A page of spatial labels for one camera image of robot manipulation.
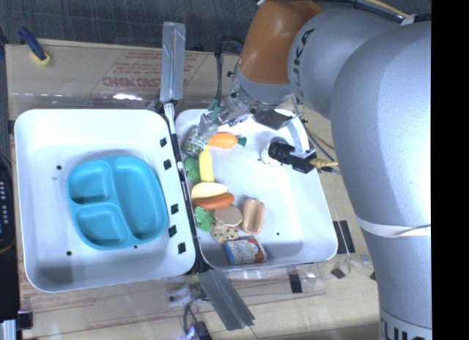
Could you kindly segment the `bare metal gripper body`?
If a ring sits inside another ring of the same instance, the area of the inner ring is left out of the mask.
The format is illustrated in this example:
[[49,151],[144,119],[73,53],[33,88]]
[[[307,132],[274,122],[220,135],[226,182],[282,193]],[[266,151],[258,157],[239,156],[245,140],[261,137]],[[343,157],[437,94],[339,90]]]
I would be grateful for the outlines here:
[[277,105],[259,102],[249,97],[243,89],[234,90],[222,98],[221,110],[218,115],[222,114],[236,116],[246,114],[247,119],[251,118],[256,123],[273,130],[285,127],[293,119],[292,116],[277,111]]

